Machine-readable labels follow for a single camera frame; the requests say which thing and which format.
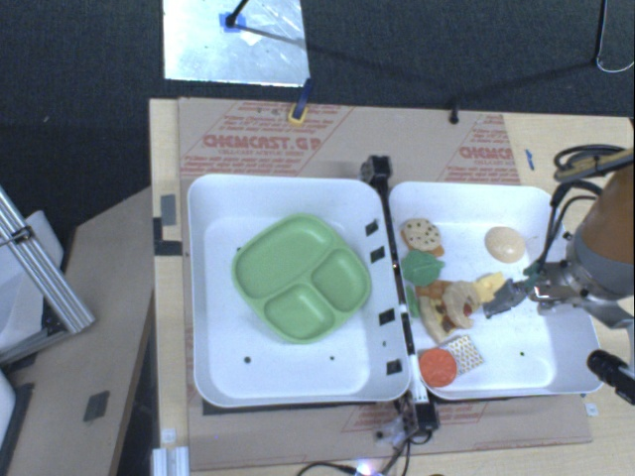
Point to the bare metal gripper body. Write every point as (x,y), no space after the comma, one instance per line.
(558,288)

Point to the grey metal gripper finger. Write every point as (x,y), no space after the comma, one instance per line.
(510,287)
(501,305)

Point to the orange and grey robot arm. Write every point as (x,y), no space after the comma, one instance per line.
(602,226)

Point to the yellow cheese wedge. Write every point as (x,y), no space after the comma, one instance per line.
(488,285)

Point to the beige pretzel with red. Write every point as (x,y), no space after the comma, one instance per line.
(459,303)

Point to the beige egg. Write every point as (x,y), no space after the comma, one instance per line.
(505,244)

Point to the white plastic tray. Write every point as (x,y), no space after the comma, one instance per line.
(223,355)
(516,350)

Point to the white patterned packet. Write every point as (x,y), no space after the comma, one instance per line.
(469,355)

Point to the pizza slice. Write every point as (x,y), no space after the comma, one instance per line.
(435,321)

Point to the orange toy food piece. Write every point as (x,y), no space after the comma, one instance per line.
(431,289)

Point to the brown bread slice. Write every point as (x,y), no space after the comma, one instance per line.
(432,251)

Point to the green lettuce leaf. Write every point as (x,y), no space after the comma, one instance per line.
(421,267)

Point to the small green leaf piece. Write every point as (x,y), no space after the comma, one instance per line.
(413,303)

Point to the orange round slice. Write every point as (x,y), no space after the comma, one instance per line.
(438,368)

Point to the chocolate chip biscuit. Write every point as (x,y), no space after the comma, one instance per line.
(420,232)

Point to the thin black and white rod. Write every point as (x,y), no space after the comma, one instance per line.
(397,275)

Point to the green divided plate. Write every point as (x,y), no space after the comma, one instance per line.
(297,275)

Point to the brown cardboard board red print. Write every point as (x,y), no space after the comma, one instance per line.
(278,142)

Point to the black cylinder on white bracket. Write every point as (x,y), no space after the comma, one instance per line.
(612,372)

